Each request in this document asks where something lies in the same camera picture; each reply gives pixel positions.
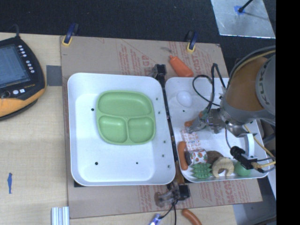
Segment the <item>black floor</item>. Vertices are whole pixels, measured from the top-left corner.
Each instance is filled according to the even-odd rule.
[[[263,2],[276,34],[276,0]],[[276,43],[220,36],[210,0],[0,0],[0,6],[0,32],[16,23],[21,34],[64,35],[74,22],[79,36],[183,41],[195,30],[197,42],[221,45],[228,72],[237,58]]]

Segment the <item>white oval object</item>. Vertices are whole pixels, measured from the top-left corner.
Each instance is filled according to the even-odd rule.
[[[182,106],[190,107],[192,105],[192,95],[188,91],[180,91],[176,98]]]

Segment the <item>cardboard sheet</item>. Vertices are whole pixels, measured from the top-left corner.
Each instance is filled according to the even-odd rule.
[[[156,192],[168,191],[165,185],[82,187],[74,182],[70,169],[68,78],[78,72],[148,75],[155,64],[165,64],[168,79],[177,76],[169,63],[170,55],[177,55],[194,76],[211,76],[211,65],[217,63],[222,77],[228,77],[219,45],[197,43],[193,53],[188,53],[186,47],[185,42],[96,37],[73,37],[69,47],[60,45],[70,218],[160,211],[169,206],[160,208],[154,201]],[[190,183],[189,189],[191,197],[179,202],[178,209],[262,201],[256,179]]]

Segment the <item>wooden table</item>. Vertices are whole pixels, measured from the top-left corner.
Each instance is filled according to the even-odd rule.
[[[14,36],[14,33],[0,33],[0,40]],[[35,53],[45,73],[47,65],[61,66],[60,36],[20,36]],[[51,208],[68,206],[62,87],[48,86],[32,108],[1,121],[0,146],[0,224],[50,225]],[[231,205],[191,211],[203,225],[236,224]],[[149,212],[71,219],[70,224],[141,225],[148,224],[154,215],[155,212]],[[174,224],[174,212],[160,224]],[[177,224],[189,224],[180,210],[177,210]]]

